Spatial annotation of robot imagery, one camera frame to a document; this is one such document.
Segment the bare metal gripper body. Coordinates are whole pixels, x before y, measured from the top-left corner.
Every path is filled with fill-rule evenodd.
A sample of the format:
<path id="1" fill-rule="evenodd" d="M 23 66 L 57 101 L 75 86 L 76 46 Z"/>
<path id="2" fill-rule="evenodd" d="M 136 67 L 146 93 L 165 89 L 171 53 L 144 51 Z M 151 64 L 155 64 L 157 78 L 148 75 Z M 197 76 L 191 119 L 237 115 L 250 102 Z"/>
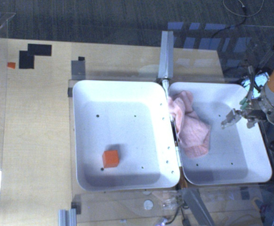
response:
<path id="1" fill-rule="evenodd" d="M 243 99 L 240 106 L 241 115 L 248 120 L 248 128 L 252 128 L 260 121 L 267 121 L 274 125 L 274 102 L 268 99 Z"/>

